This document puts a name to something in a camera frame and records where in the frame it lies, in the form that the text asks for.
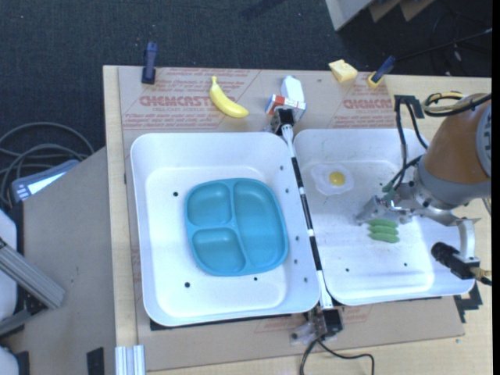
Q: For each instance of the green pea pods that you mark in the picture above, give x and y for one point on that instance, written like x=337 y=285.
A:
x=384 y=231

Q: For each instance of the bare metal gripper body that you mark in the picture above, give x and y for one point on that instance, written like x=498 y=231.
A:
x=410 y=201

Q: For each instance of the white plastic tray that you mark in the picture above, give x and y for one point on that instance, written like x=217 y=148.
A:
x=164 y=217
x=371 y=272

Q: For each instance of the yellow cheese wedge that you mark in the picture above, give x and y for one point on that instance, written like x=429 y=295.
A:
x=343 y=70

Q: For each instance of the thin black and white rod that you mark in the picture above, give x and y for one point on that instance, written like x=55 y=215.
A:
x=306 y=215

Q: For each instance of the brown cardboard board red print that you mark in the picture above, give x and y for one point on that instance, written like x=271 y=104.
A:
x=234 y=346

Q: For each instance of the yellow banana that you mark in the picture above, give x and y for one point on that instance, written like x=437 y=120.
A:
x=224 y=104

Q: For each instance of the white carton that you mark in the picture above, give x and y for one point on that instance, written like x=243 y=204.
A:
x=293 y=88

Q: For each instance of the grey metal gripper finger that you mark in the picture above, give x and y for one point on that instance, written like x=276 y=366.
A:
x=379 y=203
x=364 y=214

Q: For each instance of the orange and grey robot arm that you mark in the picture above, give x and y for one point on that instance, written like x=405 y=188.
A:
x=453 y=151

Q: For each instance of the white and yellow fried egg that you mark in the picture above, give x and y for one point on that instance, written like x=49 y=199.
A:
x=336 y=178

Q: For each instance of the red white and blue box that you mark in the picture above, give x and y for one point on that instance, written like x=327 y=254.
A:
x=279 y=102

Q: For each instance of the black cylinder on white bracket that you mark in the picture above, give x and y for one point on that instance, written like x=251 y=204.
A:
x=449 y=257

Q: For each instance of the blue divided plate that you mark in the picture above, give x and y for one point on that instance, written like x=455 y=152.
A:
x=250 y=217

